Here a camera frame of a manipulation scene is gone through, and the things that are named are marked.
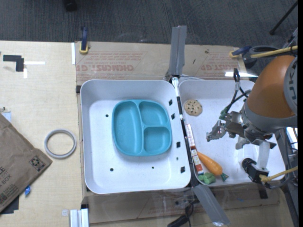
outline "paper bag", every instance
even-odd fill
[[[0,114],[0,212],[51,163]]]

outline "cookie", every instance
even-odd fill
[[[198,116],[202,113],[202,105],[195,99],[189,99],[184,103],[184,110],[192,116]]]

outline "toy carrot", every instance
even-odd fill
[[[221,176],[222,180],[225,181],[228,178],[228,175],[223,173],[222,166],[209,158],[208,156],[202,154],[201,152],[197,152],[200,161],[207,167],[207,169],[216,176]]]

